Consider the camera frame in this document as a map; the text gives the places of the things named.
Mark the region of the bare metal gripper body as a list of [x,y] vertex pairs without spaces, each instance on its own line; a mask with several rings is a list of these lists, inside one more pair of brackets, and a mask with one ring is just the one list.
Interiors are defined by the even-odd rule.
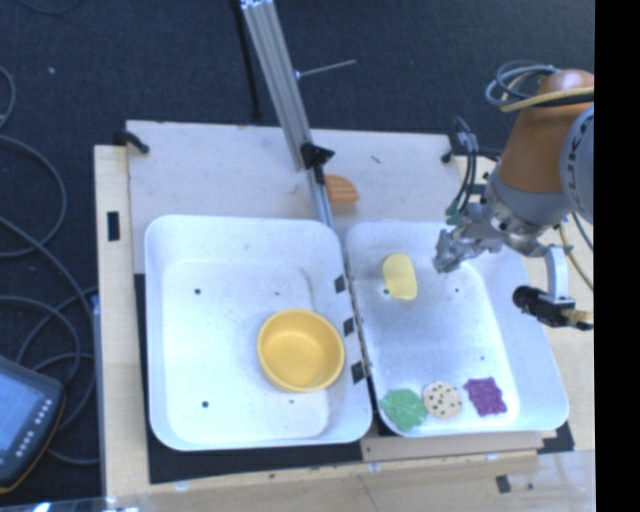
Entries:
[[545,228],[523,220],[500,200],[468,203],[462,211],[452,204],[449,225],[454,243],[475,243],[476,257],[483,252],[497,253],[504,246],[525,257],[542,257],[546,252],[539,241]]

